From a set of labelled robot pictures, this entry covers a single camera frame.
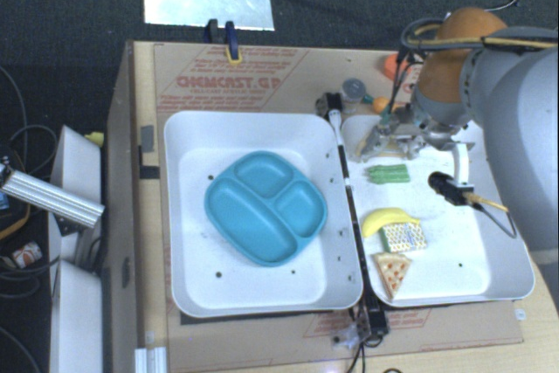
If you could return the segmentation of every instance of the orange object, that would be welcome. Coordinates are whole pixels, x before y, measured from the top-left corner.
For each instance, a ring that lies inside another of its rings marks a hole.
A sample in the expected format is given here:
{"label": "orange object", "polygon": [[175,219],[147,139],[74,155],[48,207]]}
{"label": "orange object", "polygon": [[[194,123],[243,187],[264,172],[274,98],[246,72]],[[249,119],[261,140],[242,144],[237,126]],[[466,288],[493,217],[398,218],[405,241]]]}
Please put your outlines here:
{"label": "orange object", "polygon": [[[479,38],[503,28],[507,25],[490,12],[480,8],[462,8],[444,21],[436,39]],[[419,91],[433,101],[460,103],[459,77],[469,52],[457,49],[429,55],[419,74]]]}
{"label": "orange object", "polygon": [[394,80],[394,77],[396,76],[396,57],[397,53],[394,53],[384,60],[383,74],[388,79]]}
{"label": "orange object", "polygon": [[380,115],[382,111],[388,106],[388,103],[390,103],[390,99],[386,97],[376,97],[373,100],[373,105],[372,105],[375,114]]}

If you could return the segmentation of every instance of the yellow toy banana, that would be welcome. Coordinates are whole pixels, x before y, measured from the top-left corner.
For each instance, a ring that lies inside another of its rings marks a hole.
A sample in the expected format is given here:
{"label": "yellow toy banana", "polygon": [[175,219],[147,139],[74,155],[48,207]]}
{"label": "yellow toy banana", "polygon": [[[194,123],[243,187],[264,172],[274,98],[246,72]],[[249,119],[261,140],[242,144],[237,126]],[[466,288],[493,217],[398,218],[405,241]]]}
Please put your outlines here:
{"label": "yellow toy banana", "polygon": [[361,234],[364,238],[367,238],[379,231],[384,225],[399,223],[419,224],[419,219],[412,218],[405,211],[397,207],[376,209],[363,221]]}

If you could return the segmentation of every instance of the wooden table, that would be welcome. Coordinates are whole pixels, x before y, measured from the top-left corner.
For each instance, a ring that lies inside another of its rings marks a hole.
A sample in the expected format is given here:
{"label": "wooden table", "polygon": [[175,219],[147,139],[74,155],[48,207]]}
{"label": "wooden table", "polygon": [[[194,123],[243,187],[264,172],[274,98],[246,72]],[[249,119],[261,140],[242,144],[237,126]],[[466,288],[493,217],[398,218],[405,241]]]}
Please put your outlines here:
{"label": "wooden table", "polygon": [[[156,116],[155,46],[154,43],[134,43],[132,45],[134,49],[132,57],[134,63],[133,88],[135,91],[135,118],[133,123],[136,135],[139,135],[141,129],[146,126],[155,126],[155,135],[157,135],[157,122],[154,119]],[[386,52],[383,54],[379,52],[374,55],[373,52],[351,51],[341,56],[339,51],[310,49],[308,51],[320,53],[320,57],[316,60],[320,61],[321,66],[317,67],[316,71],[325,77],[325,80],[322,81],[325,82],[326,87],[334,85],[328,81],[328,68],[335,66],[334,62],[328,60],[330,54],[328,52],[331,52],[334,59],[344,58],[360,65],[363,71],[371,72],[372,78],[377,77],[376,89],[379,94],[388,94],[390,91],[388,80],[379,78],[380,70],[382,70],[379,67],[379,58],[388,54]],[[333,76],[334,78],[339,77],[340,74],[334,74]],[[312,84],[313,80],[309,79],[307,83]],[[295,94],[289,98],[297,101],[297,96]],[[159,166],[158,151],[159,145],[155,138],[154,150],[142,156],[143,164]],[[166,347],[169,344],[169,328],[165,313],[168,299],[165,294],[164,260],[166,253],[163,249],[161,227],[162,210],[164,210],[162,208],[161,181],[159,179],[143,179],[137,186],[137,193],[139,197],[139,222],[136,225],[140,229],[140,241],[143,242],[136,254],[141,259],[142,271],[142,300],[139,315],[143,322],[140,328],[149,329],[146,347]],[[534,265],[534,270],[534,292],[526,299],[519,300],[514,304],[526,316],[525,320],[521,321],[524,342],[469,349],[446,349],[400,356],[371,356],[367,358],[367,371],[382,373],[394,368],[399,369],[402,373],[465,373],[470,371],[556,373],[559,371],[559,319],[554,302],[536,265]],[[350,359],[341,359],[324,363],[255,367],[251,371],[266,373],[342,372],[348,368],[349,364]],[[360,368],[361,361],[355,366],[355,371],[359,371]],[[228,371],[245,371],[245,369]]]}

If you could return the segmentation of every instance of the cardboard surface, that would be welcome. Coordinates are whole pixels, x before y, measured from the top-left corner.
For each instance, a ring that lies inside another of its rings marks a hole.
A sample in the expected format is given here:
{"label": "cardboard surface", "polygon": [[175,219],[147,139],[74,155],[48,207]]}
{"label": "cardboard surface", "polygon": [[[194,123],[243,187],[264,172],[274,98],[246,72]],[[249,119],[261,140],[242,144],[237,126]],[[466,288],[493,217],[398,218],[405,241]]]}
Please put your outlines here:
{"label": "cardboard surface", "polygon": [[[136,130],[139,134],[141,127],[154,126],[156,134],[160,135],[162,124],[175,110],[162,108],[159,114],[156,112],[157,105],[167,104],[163,102],[162,95],[166,94],[163,92],[170,86],[176,88],[177,77],[182,76],[185,67],[190,66],[197,55],[207,51],[208,45],[134,43],[132,48]],[[390,93],[390,81],[380,72],[388,52],[296,49],[294,58],[301,55],[301,51],[304,58],[289,66],[292,70],[289,76],[283,78],[265,102],[257,104],[260,110],[312,113],[317,98],[324,92],[337,91],[342,81],[349,77],[362,79],[374,96]],[[241,98],[247,94],[250,92],[236,93]],[[367,111],[361,106],[362,113]],[[142,160],[144,164],[159,166],[164,172],[164,160],[159,160],[160,149],[161,140],[155,142],[154,151],[142,154]],[[243,370],[327,359],[339,361],[314,364],[316,369],[323,370],[326,367],[322,365],[330,365],[329,370],[345,370],[353,354],[347,349],[333,349],[332,335],[349,322],[346,312],[181,325],[180,314],[164,287],[165,280],[169,284],[170,278],[169,270],[165,268],[169,264],[169,235],[168,226],[164,224],[168,212],[163,185],[162,179],[139,181],[141,212],[138,225],[141,233],[142,326],[148,335],[146,346],[168,347],[169,370]],[[530,320],[522,323],[525,343],[520,343],[523,337],[521,324],[514,314],[514,304],[500,301],[392,312],[390,334],[377,349],[368,350],[368,356],[430,353],[428,356],[379,356],[375,360],[375,371],[383,365],[385,369],[394,366],[402,369],[407,365],[413,371],[444,369],[458,372],[472,370],[469,368],[472,363],[489,369],[495,362],[509,365],[507,371],[533,370],[535,365],[542,366],[538,371],[556,371],[559,368],[556,342],[559,340],[559,325],[539,273],[536,273],[533,296],[520,305],[528,309],[530,315]],[[543,309],[545,315],[538,317],[538,309]],[[553,336],[553,342],[550,342],[550,336]],[[468,349],[471,347],[492,348],[471,351]],[[549,365],[553,370],[546,370]],[[302,369],[315,370],[310,366],[289,366],[283,367],[282,371]],[[483,368],[473,370],[489,371]]]}
{"label": "cardboard surface", "polygon": [[167,45],[155,48],[157,112],[180,110],[259,112],[308,55],[305,49],[243,48],[239,66],[223,60],[222,45],[197,45],[193,58],[177,58]]}

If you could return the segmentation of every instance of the white sink tray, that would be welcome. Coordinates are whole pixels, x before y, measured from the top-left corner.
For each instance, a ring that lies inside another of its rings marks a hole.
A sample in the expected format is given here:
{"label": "white sink tray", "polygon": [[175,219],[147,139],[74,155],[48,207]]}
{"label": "white sink tray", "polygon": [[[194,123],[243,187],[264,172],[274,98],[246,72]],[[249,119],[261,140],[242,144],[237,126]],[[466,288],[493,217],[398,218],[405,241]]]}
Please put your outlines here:
{"label": "white sink tray", "polygon": [[[169,190],[171,288],[194,317],[345,309],[362,277],[335,134],[310,114],[185,111],[164,129]],[[284,157],[322,193],[328,218],[317,237],[283,266],[260,266],[207,218],[204,194],[253,151]]]}
{"label": "white sink tray", "polygon": [[[378,117],[359,115],[346,120],[342,135],[348,158],[356,145],[378,122]],[[470,183],[475,192],[500,203],[486,162],[482,130],[471,124],[456,140],[475,142],[469,151]],[[409,183],[374,184],[364,175],[372,165],[405,163]],[[349,162],[355,208],[360,224],[374,209],[399,207],[421,220],[427,248],[406,252],[410,270],[394,299],[385,292],[372,254],[383,252],[377,233],[363,240],[373,290],[393,307],[417,307],[485,300],[514,300],[527,296],[534,287],[534,272],[524,241],[511,239],[496,224],[471,207],[455,207],[437,195],[427,183],[433,171],[454,176],[452,153],[426,148],[415,160],[401,156],[379,156],[367,162]],[[487,209],[507,227],[504,213]]]}

